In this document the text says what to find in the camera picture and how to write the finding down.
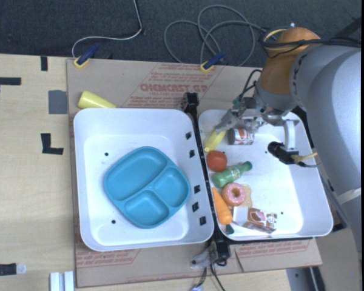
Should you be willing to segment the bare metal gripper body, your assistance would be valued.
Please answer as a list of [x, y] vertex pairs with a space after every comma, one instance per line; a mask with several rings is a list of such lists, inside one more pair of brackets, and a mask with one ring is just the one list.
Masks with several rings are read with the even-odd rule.
[[237, 121], [235, 126], [246, 130], [258, 130], [265, 124], [281, 126], [288, 113], [288, 110], [268, 106], [259, 97], [237, 97], [232, 107], [232, 114]]

